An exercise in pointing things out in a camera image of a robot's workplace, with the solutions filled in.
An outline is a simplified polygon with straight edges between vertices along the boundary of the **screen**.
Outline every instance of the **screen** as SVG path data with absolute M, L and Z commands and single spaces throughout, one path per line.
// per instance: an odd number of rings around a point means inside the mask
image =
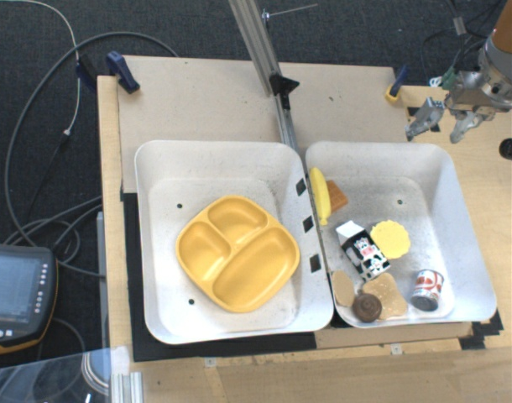
M 0 256 L 0 318 L 29 322 L 40 263 Z

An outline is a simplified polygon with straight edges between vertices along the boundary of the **black bracket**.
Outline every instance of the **black bracket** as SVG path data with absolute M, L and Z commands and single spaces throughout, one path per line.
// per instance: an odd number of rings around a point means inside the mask
M 290 110 L 291 107 L 289 95 L 299 86 L 299 82 L 288 79 L 287 77 L 283 77 L 278 73 L 274 73 L 269 77 L 269 83 L 271 84 L 273 94 L 276 96 L 280 95 L 280 103 L 282 104 L 282 108 L 285 110 Z
M 497 310 L 489 322 L 473 322 L 473 335 L 459 339 L 461 349 L 485 349 L 485 337 L 498 336 L 501 330 L 504 330 L 504 327 Z

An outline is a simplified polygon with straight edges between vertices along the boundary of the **brown round object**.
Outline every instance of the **brown round object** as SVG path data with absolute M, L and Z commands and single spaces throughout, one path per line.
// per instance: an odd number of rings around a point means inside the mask
M 359 294 L 353 302 L 353 312 L 362 322 L 374 322 L 382 310 L 381 301 L 373 294 Z

